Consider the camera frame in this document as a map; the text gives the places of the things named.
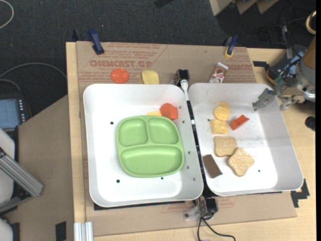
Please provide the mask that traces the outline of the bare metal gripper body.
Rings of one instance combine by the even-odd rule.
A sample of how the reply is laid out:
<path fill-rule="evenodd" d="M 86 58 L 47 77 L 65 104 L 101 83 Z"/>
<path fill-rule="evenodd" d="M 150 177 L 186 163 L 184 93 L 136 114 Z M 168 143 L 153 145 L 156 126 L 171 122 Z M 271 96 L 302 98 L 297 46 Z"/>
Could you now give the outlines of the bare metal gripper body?
<path fill-rule="evenodd" d="M 293 102 L 315 102 L 315 86 L 308 84 L 287 86 L 283 84 L 276 89 L 276 95 Z"/>

